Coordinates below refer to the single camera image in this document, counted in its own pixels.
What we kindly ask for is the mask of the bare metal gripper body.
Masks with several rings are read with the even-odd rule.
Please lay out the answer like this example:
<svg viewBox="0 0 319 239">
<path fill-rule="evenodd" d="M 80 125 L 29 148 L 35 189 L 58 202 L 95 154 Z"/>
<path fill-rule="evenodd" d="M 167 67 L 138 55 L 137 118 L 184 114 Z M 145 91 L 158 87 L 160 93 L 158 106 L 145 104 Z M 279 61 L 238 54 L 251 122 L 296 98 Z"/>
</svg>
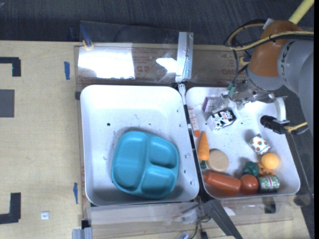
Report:
<svg viewBox="0 0 319 239">
<path fill-rule="evenodd" d="M 258 88 L 250 80 L 231 83 L 228 86 L 228 97 L 239 106 L 244 106 L 247 103 L 256 101 L 263 103 L 274 102 L 272 92 Z"/>
</svg>

